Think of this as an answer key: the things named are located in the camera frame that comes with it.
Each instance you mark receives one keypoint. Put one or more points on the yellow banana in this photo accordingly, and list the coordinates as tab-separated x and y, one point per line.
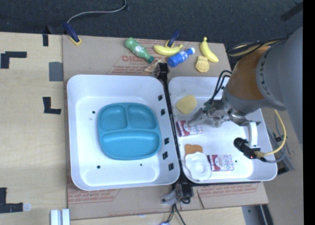
208	51
167	50

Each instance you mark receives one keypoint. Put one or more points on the red and white carton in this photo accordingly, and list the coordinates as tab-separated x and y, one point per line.
183	129
221	163

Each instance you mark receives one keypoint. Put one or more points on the thin black and white rod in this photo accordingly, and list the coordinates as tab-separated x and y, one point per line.
170	110

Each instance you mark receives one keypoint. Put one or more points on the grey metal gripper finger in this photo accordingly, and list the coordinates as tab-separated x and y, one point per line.
197	118
218	122

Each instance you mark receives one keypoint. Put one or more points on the yellow crinkle fries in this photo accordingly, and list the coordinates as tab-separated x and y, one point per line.
202	64

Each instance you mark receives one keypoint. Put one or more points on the pizza slice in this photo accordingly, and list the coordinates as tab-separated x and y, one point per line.
150	67

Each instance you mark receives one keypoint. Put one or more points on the black cylinder on white bracket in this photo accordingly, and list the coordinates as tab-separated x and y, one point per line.
246	146

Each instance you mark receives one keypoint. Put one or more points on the yellow biscuit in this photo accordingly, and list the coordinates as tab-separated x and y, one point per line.
186	104

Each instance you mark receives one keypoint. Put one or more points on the green bottle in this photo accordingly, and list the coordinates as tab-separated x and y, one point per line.
136	48

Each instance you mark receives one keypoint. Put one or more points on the blue divided plate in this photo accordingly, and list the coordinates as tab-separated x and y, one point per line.
129	130

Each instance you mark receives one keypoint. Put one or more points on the brown toast slice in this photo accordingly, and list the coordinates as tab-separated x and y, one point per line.
193	149

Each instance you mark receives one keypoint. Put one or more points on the white plastic tray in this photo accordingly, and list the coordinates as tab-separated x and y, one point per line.
221	142
86	125

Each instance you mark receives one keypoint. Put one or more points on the brown cardboard board red print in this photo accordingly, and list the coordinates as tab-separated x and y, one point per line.
98	56

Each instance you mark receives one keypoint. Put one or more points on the white fried egg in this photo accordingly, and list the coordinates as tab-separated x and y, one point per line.
198	166

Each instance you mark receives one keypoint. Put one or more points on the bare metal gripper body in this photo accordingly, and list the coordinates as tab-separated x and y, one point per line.
221	112

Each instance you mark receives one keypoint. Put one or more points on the blue bottle white cap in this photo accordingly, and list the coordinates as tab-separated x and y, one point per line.
178	58

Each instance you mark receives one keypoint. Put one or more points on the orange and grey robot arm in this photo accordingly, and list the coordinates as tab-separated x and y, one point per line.
275	71

